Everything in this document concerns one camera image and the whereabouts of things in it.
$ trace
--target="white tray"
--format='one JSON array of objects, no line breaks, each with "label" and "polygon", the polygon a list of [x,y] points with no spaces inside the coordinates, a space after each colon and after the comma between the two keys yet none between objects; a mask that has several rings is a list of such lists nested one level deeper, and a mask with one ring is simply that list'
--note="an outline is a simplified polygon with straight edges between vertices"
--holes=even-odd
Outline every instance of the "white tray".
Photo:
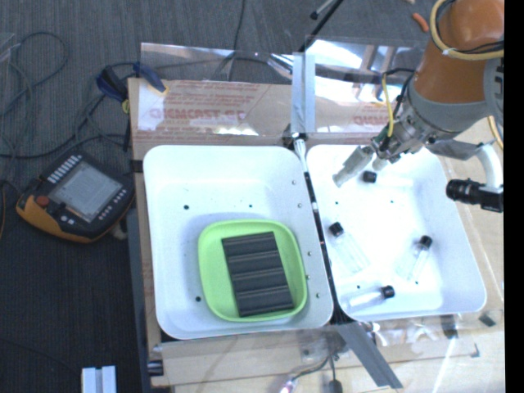
[{"label": "white tray", "polygon": [[[318,328],[333,301],[304,174],[283,147],[158,146],[144,157],[156,317],[177,339]],[[207,306],[197,241],[209,224],[271,219],[295,235],[308,275],[304,309],[289,318],[230,322]]]},{"label": "white tray", "polygon": [[[326,237],[337,296],[384,285],[392,285],[395,296],[353,314],[343,311],[357,320],[380,321],[481,309],[486,289],[457,206],[445,195],[439,159],[422,149],[378,172],[375,183],[360,175],[338,188],[332,176],[356,147],[319,145],[307,154],[324,233],[340,222],[371,262],[349,276],[337,266],[333,239]],[[373,171],[371,164],[366,170]],[[418,281],[406,282],[394,272],[394,262],[423,234],[433,239],[429,261]]]}]

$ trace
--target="clear plastic bottle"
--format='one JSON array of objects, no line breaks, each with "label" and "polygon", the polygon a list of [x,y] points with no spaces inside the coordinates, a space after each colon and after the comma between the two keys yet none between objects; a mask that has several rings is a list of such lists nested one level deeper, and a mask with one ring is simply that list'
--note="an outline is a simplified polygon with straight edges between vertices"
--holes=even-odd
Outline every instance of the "clear plastic bottle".
[{"label": "clear plastic bottle", "polygon": [[336,251],[332,259],[333,256],[336,256],[334,261],[344,268],[348,273],[347,276],[354,275],[371,264],[355,238],[345,232],[338,221],[329,226],[328,236]]},{"label": "clear plastic bottle", "polygon": [[341,306],[351,314],[355,311],[380,305],[388,298],[395,296],[395,289],[391,285],[384,287],[367,287],[345,294],[341,299]]},{"label": "clear plastic bottle", "polygon": [[397,261],[395,271],[408,282],[417,281],[420,273],[429,258],[429,248],[433,240],[429,236],[422,236],[415,246]]}]

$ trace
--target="device button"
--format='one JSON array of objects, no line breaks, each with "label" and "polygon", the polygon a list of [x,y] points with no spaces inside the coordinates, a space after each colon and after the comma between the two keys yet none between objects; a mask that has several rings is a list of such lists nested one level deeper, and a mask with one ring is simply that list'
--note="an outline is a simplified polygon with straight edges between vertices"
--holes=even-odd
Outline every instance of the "device button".
[{"label": "device button", "polygon": [[49,198],[45,195],[38,195],[34,201],[42,208],[45,208],[49,205]]}]

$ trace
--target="device screen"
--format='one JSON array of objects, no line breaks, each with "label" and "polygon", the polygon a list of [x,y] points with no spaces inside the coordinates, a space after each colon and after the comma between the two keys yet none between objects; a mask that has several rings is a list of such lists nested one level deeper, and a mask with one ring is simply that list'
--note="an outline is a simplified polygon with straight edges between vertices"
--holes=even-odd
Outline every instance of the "device screen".
[{"label": "device screen", "polygon": [[59,204],[64,202],[69,210],[91,223],[122,187],[121,183],[81,161],[51,191],[49,198]]}]

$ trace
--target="black cap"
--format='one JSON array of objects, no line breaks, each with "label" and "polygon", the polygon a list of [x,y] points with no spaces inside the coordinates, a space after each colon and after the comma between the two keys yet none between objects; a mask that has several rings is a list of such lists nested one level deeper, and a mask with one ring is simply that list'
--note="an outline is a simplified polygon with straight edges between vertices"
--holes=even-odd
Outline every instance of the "black cap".
[{"label": "black cap", "polygon": [[375,183],[377,181],[377,174],[375,172],[370,172],[366,170],[362,175],[362,180],[368,183]]},{"label": "black cap", "polygon": [[344,228],[342,227],[342,224],[336,221],[335,223],[329,226],[329,231],[333,236],[339,237],[344,232]]},{"label": "black cap", "polygon": [[384,295],[384,298],[391,298],[395,296],[395,288],[393,288],[391,285],[386,285],[385,287],[382,287],[381,291]]},{"label": "black cap", "polygon": [[429,249],[429,246],[433,243],[433,239],[429,236],[422,236],[420,237],[420,240],[418,241],[422,245],[422,247],[425,247],[426,249]]}]

